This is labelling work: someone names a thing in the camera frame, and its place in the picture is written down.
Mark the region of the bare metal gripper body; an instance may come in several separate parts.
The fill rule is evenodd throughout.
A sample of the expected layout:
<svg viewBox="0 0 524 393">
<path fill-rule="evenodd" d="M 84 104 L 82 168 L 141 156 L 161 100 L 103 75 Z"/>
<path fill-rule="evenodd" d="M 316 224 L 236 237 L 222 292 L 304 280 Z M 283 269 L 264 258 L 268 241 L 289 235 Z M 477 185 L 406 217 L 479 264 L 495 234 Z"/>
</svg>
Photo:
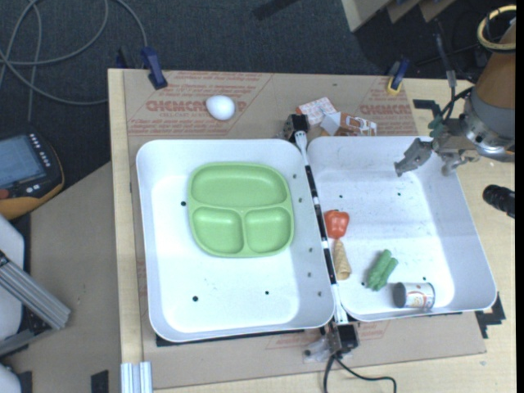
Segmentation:
<svg viewBox="0 0 524 393">
<path fill-rule="evenodd" d="M 431 122 L 432 149 L 445 162 L 475 162 L 481 156 L 514 162 L 514 139 L 490 129 L 475 115 Z"/>
</svg>

